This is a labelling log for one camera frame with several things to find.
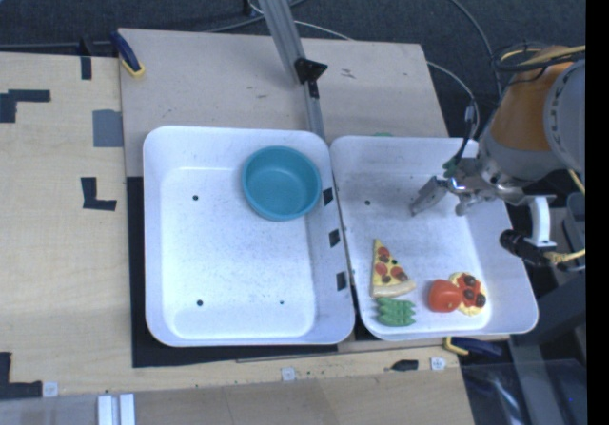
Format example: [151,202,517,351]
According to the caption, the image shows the red toy tomato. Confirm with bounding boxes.
[426,278,463,314]

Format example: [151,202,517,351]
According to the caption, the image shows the yellow biscuit with dark dots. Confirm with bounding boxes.
[447,271,488,318]

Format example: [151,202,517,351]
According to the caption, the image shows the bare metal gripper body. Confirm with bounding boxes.
[446,158,530,206]

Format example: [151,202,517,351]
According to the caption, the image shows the black cylinder on white bracket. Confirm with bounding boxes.
[499,194,559,268]

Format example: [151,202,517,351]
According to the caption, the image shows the teal bowl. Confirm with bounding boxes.
[240,145,324,223]

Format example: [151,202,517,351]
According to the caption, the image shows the pale wood board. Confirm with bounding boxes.
[117,27,473,368]

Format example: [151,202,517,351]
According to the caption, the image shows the toy pizza slice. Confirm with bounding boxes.
[368,238,418,299]

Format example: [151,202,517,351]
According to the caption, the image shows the white plastic tray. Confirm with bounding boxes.
[142,124,357,349]
[328,133,540,343]

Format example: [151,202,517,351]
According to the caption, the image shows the green toy pea pods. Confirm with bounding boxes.
[375,296,418,328]

